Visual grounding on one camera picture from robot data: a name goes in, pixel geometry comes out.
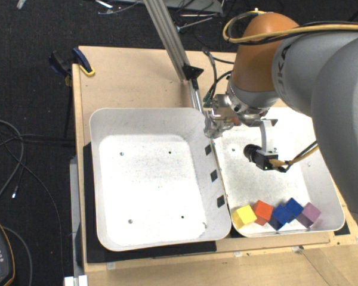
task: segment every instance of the block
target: block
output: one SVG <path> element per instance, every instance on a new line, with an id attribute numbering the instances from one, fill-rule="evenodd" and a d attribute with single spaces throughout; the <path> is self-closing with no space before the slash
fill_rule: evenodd
<path id="1" fill-rule="evenodd" d="M 251 206 L 244 206 L 238 208 L 232 213 L 232 221 L 236 229 L 240 229 L 243 226 L 254 222 L 257 219 L 255 212 L 253 212 Z"/>
<path id="2" fill-rule="evenodd" d="M 258 200 L 252 206 L 252 210 L 253 212 L 255 212 L 255 215 L 257 216 L 255 223 L 263 226 L 270 220 L 273 212 L 273 207 L 261 200 Z"/>
<path id="3" fill-rule="evenodd" d="M 281 229 L 291 218 L 292 213 L 289 212 L 283 205 L 276 207 L 268 223 L 272 226 L 273 229 Z"/>
<path id="4" fill-rule="evenodd" d="M 288 200 L 288 202 L 285 204 L 285 208 L 292 214 L 292 217 L 289 219 L 288 222 L 292 222 L 304 210 L 302 205 L 300 205 L 293 198 Z"/>
<path id="5" fill-rule="evenodd" d="M 297 216 L 297 220 L 305 227 L 309 228 L 321 215 L 321 211 L 311 203 L 307 203 L 304 210 Z"/>

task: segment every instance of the yellow clamp pad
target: yellow clamp pad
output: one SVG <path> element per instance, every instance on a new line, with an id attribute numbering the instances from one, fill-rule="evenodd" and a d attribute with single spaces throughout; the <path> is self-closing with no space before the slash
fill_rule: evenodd
<path id="1" fill-rule="evenodd" d="M 89 76 L 89 77 L 90 77 L 90 76 L 95 75 L 95 70 L 94 70 L 93 67 L 91 67 L 91 72 L 87 72 L 87 71 L 85 70 L 85 68 L 82 67 L 81 65 L 79 65 L 79 68 L 82 70 L 82 72 L 85 73 L 86 76 Z"/>
<path id="2" fill-rule="evenodd" d="M 255 212 L 251 206 L 238 208 L 232 213 L 232 221 L 237 229 L 254 222 L 257 219 Z"/>

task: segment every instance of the red block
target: red block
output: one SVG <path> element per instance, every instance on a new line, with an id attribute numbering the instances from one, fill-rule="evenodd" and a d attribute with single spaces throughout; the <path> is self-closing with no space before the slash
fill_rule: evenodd
<path id="1" fill-rule="evenodd" d="M 272 215 L 273 207 L 269 204 L 258 200 L 253 206 L 252 210 L 255 212 L 257 219 L 255 223 L 263 226 L 265 225 Z"/>

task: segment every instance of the black floor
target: black floor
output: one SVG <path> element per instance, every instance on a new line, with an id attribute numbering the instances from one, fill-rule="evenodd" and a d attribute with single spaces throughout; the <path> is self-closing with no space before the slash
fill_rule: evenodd
<path id="1" fill-rule="evenodd" d="M 16 8 L 17 2 L 0 0 L 0 119 L 21 133 L 63 137 L 69 88 L 48 65 L 53 50 L 67 58 L 78 45 L 163 48 L 142 5 L 119 14 L 98 15 L 106 9 L 94 1 L 27 0 L 21 10 Z M 303 24 L 349 20 L 358 11 L 358 0 L 228 0 L 226 17 L 214 18 L 181 34 L 185 49 L 199 51 L 206 45 L 212 51 L 235 52 L 236 45 L 229 45 L 220 37 L 221 29 L 227 19 L 255 7 L 283 13 Z M 182 21 L 191 22 L 191 19 L 182 17 Z M 1 143 L 10 135 L 5 127 L 0 130 L 6 132 L 1 133 Z M 74 138 L 72 119 L 67 138 Z M 0 199 L 0 222 L 17 231 L 28 243 L 34 264 L 33 285 L 61 285 L 63 276 L 73 274 L 69 161 L 75 154 L 74 143 L 51 145 L 50 141 L 39 143 L 40 138 L 34 136 L 27 139 L 33 143 L 26 143 L 26 166 L 49 193 L 24 170 L 17 198 L 13 200 L 19 169 Z M 9 142 L 8 148 L 19 156 L 19 143 Z M 15 166 L 16 161 L 5 147 L 0 147 L 0 189 Z M 25 249 L 16 237 L 11 234 L 8 237 L 16 261 L 14 285 L 27 285 L 29 265 Z"/>

